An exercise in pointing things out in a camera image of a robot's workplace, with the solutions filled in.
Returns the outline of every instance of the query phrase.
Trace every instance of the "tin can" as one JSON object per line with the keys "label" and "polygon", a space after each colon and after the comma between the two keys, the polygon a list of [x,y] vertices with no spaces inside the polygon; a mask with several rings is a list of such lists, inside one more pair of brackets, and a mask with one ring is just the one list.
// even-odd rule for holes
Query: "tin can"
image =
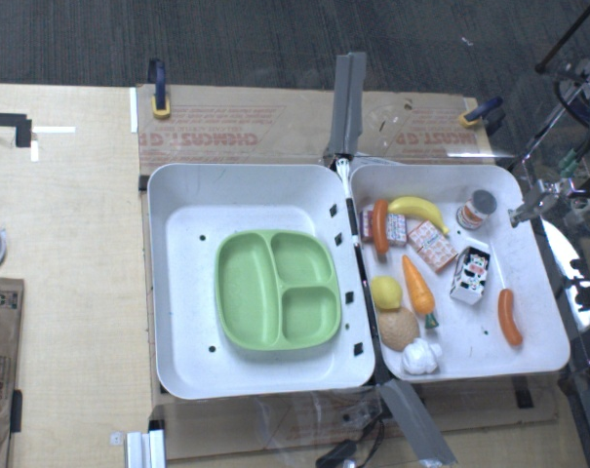
{"label": "tin can", "polygon": [[457,222],[464,229],[478,229],[496,211],[496,198],[480,189],[474,191],[466,203],[457,210]]}

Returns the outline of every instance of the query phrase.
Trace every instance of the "white plastic tray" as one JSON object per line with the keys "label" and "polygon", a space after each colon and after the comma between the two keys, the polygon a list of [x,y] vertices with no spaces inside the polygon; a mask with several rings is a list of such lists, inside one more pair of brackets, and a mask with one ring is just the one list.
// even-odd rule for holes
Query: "white plastic tray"
{"label": "white plastic tray", "polygon": [[[361,210],[378,198],[392,200],[414,195],[433,201],[451,229],[449,239],[458,252],[471,240],[486,243],[491,250],[491,265],[483,298],[475,305],[452,299],[454,262],[436,274],[407,245],[392,247],[385,261],[380,261],[374,246],[364,246],[369,279],[376,275],[394,276],[404,288],[404,303],[410,305],[401,266],[407,253],[422,272],[436,297],[436,318],[440,327],[426,330],[421,318],[421,334],[431,343],[439,343],[443,357],[438,370],[431,374],[404,372],[401,352],[382,345],[387,367],[397,376],[412,382],[438,381],[495,376],[515,373],[556,371],[570,357],[570,343],[565,332],[531,225],[513,228],[508,210],[522,204],[522,192],[515,178],[495,166],[414,166],[367,165],[353,172],[353,198]],[[485,224],[475,230],[461,228],[455,219],[457,208],[476,189],[491,192],[497,210]],[[408,230],[419,223],[408,219]],[[514,316],[524,335],[520,347],[511,347],[498,323],[497,302],[502,288],[515,294]]]}
{"label": "white plastic tray", "polygon": [[[148,202],[156,365],[169,392],[208,399],[351,388],[369,380],[370,327],[344,191],[333,172],[314,165],[173,164],[149,179]],[[254,351],[227,338],[216,309],[216,250],[230,234],[250,229],[307,232],[329,248],[341,296],[340,329],[329,341]]]}

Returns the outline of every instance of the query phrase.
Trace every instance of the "orange carrot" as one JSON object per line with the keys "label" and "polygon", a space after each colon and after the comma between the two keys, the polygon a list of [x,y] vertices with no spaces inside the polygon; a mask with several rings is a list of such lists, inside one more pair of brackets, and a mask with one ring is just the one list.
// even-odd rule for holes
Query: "orange carrot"
{"label": "orange carrot", "polygon": [[373,219],[371,220],[373,230],[374,248],[378,254],[387,254],[390,249],[388,237],[385,230],[385,221],[388,214],[388,202],[384,199],[377,199],[373,207]]}
{"label": "orange carrot", "polygon": [[498,321],[509,344],[520,345],[523,338],[513,320],[513,292],[508,288],[501,290],[498,295]]}
{"label": "orange carrot", "polygon": [[413,310],[424,316],[424,326],[428,330],[437,328],[440,325],[433,315],[435,309],[433,293],[424,281],[420,271],[406,254],[403,255],[403,273],[405,274],[405,283],[408,286]]}

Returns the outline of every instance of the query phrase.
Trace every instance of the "dark floor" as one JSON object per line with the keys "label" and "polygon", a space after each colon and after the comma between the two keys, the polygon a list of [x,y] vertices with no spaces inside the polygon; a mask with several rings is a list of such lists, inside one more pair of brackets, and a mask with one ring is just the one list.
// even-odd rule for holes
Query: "dark floor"
{"label": "dark floor", "polygon": [[[518,153],[557,105],[534,71],[590,0],[0,0],[0,83],[133,86],[149,59],[184,85],[332,90],[366,52],[365,90],[500,96],[492,146]],[[548,73],[590,58],[590,16]]]}

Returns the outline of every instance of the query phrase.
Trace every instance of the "wooden table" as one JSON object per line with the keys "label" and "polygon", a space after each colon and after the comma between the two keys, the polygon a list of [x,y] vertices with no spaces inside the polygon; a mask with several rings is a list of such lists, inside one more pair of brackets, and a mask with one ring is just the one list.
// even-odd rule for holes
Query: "wooden table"
{"label": "wooden table", "polygon": [[[152,410],[138,137],[123,88],[0,85],[0,112],[27,114],[39,161],[0,128],[1,277],[25,280],[11,466],[121,467],[118,440]],[[550,422],[449,433],[461,466],[580,466],[570,409]],[[419,466],[404,439],[379,461]],[[189,466],[276,466],[262,454]]]}

